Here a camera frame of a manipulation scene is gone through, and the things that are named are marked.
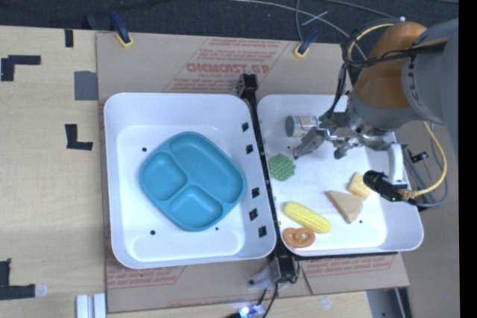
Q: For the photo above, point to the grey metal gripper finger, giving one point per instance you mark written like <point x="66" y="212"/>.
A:
<point x="307" y="145"/>
<point x="342" y="149"/>

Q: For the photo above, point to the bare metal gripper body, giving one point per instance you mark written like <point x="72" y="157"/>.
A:
<point x="367" y="137"/>

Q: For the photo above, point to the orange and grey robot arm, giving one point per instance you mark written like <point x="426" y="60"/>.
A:
<point x="387" y="85"/>

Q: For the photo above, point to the small white and red can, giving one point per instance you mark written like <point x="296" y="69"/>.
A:
<point x="300" y="126"/>

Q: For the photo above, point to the white plastic tray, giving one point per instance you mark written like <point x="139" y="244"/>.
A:
<point x="126" y="175"/>
<point x="324" y="175"/>

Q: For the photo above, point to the green grapes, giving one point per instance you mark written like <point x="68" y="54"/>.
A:
<point x="282" y="167"/>

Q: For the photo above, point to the yellow cheese wedge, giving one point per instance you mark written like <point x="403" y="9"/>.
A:
<point x="359" y="186"/>

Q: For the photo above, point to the thin black rod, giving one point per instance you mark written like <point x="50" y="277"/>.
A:
<point x="265" y="167"/>

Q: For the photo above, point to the tan sandwich wedge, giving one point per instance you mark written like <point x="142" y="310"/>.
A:
<point x="348" y="205"/>

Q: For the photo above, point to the yellow corn cob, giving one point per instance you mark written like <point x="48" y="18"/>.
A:
<point x="307" y="216"/>

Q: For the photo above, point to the orange pretzel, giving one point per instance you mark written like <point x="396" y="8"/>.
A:
<point x="288" y="236"/>

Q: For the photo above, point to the blue divided plate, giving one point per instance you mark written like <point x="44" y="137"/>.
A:
<point x="194" y="178"/>

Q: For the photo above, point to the brown cardboard board red print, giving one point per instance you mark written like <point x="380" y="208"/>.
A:
<point x="156" y="63"/>

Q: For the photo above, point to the black cylinder on white bracket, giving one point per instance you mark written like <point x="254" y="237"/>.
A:
<point x="384" y="184"/>

